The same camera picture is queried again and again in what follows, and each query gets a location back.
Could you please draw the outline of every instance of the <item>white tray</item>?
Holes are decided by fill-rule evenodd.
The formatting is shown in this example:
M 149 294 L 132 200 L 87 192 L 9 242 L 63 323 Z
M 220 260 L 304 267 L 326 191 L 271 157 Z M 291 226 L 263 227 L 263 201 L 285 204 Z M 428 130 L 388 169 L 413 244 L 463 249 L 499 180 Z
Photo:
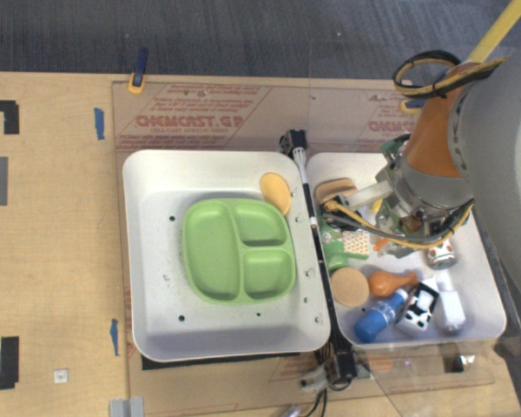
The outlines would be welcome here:
M 342 177 L 351 178 L 357 188 L 362 189 L 376 182 L 376 174 L 385 165 L 386 159 L 380 154 L 319 153 L 307 162 L 307 176 L 312 191 L 321 182 Z M 366 219 L 373 220 L 366 210 L 361 213 Z M 378 350 L 416 347 L 447 341 L 497 339 L 505 329 L 505 311 L 472 215 L 450 241 L 458 257 L 458 262 L 449 269 L 450 275 L 459 293 L 466 317 L 464 328 L 459 334 L 445 334 L 431 321 L 429 328 L 416 338 L 411 338 L 394 327 L 388 327 L 374 342 L 363 343 L 353 332 L 353 326 L 364 311 L 374 304 L 373 297 L 358 308 L 344 307 L 335 302 L 342 334 L 355 346 Z M 371 246 L 366 261 L 351 261 L 354 261 L 355 267 L 366 275 L 376 269 L 393 273 L 403 273 L 407 269 L 415 270 L 419 274 L 419 279 L 436 274 L 428 267 L 424 251 L 414 252 L 398 259 L 393 255 L 378 256 Z
M 258 305 L 206 302 L 189 285 L 183 265 L 183 216 L 203 199 L 262 200 L 259 180 L 268 172 L 283 176 L 293 194 L 286 218 L 295 285 L 289 294 Z M 133 336 L 145 357 L 169 362 L 285 354 L 326 343 L 326 299 L 300 174 L 291 159 L 276 152 L 143 150 L 126 160 L 122 173 Z

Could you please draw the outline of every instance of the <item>dark floor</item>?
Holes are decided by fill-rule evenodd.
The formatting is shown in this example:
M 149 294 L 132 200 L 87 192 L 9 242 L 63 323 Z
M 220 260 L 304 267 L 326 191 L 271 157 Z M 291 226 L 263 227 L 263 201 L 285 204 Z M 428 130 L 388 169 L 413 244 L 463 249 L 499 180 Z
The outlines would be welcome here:
M 0 0 L 0 70 L 129 73 L 144 46 L 150 74 L 388 79 L 425 50 L 467 57 L 510 1 Z M 492 56 L 519 47 L 521 18 Z M 521 401 L 518 320 L 498 351 Z

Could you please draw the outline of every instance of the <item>blue bottle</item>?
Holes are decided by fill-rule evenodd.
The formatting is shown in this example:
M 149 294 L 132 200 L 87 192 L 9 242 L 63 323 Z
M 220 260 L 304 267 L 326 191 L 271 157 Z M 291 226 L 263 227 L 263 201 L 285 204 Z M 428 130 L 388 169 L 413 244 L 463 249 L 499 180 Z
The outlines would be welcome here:
M 376 304 L 355 323 L 353 330 L 364 343 L 373 341 L 379 332 L 392 324 L 399 308 L 407 300 L 407 292 L 399 288 L 392 296 L 385 300 L 377 301 Z

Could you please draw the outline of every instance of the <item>green plate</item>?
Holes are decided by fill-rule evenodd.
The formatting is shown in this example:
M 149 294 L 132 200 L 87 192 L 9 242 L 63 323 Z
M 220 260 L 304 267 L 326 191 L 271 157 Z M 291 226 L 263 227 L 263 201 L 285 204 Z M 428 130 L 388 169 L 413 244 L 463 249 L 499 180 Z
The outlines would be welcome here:
M 183 219 L 182 249 L 191 287 L 206 301 L 273 300 L 295 283 L 286 219 L 264 201 L 220 198 L 193 204 Z

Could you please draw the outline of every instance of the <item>wooden table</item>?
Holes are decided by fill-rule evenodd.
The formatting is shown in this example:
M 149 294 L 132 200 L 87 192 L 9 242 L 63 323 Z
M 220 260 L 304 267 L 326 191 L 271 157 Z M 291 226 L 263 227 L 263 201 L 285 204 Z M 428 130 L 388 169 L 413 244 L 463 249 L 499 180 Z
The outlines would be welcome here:
M 0 100 L 19 106 L 19 134 L 4 134 L 0 113 L 0 156 L 8 158 L 7 206 L 0 206 L 0 345 L 3 337 L 19 341 L 18 381 L 0 390 L 0 416 L 107 416 L 111 399 L 130 397 L 111 91 L 112 82 L 127 79 L 0 72 Z M 229 77 L 169 81 L 308 85 Z M 104 140 L 97 140 L 94 108 L 104 113 Z M 120 336 L 117 356 L 112 320 Z M 409 409 L 413 415 L 521 415 L 504 361 L 492 351 L 487 357 L 492 384 L 395 394 L 390 400 L 335 395 L 326 415 L 390 416 Z M 62 371 L 55 382 L 59 369 L 68 370 L 67 382 Z M 189 408 L 200 402 L 198 386 L 189 391 Z M 286 408 L 272 405 L 216 415 L 276 416 Z

